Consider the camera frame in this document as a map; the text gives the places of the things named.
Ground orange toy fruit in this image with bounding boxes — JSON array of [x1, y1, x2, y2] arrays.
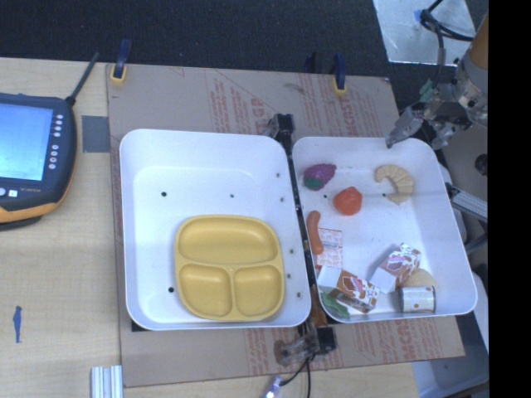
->
[[332, 186, 363, 216]]

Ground beige croissant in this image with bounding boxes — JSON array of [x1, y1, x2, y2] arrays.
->
[[373, 163, 416, 206]]

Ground orange and white flat packet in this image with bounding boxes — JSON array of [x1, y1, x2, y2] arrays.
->
[[314, 226, 344, 269]]

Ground black block with thin wires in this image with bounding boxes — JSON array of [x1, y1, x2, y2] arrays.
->
[[273, 322, 338, 366], [266, 113, 296, 141]]

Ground green toy leaf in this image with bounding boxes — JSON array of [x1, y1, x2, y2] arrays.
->
[[318, 287, 352, 320]]

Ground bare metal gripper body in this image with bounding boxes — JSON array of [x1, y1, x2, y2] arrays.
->
[[421, 81, 490, 139]]

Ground thin black and white rod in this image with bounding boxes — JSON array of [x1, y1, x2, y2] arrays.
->
[[283, 134, 321, 327]]

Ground orange and white long carton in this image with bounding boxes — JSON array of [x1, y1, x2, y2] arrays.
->
[[316, 265, 381, 315]]

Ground small white can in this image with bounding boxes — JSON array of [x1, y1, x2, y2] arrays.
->
[[397, 284, 437, 315]]

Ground orange sausage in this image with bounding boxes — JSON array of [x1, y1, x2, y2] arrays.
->
[[305, 210, 325, 256]]

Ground orange and white short carton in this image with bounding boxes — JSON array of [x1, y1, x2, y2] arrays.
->
[[368, 242, 422, 295]]

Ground purple grapes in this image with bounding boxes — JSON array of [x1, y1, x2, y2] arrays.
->
[[303, 163, 338, 192]]

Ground yellow divided plate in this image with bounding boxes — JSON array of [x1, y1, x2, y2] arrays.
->
[[173, 214, 286, 323]]

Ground white plastic tray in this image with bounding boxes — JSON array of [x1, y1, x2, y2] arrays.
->
[[291, 135, 479, 325], [119, 128, 313, 332]]

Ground beige biscuit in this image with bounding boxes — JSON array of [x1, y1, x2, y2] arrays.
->
[[403, 268, 437, 290]]

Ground brown cardboard board red print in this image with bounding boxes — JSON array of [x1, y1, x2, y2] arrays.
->
[[105, 63, 466, 389]]

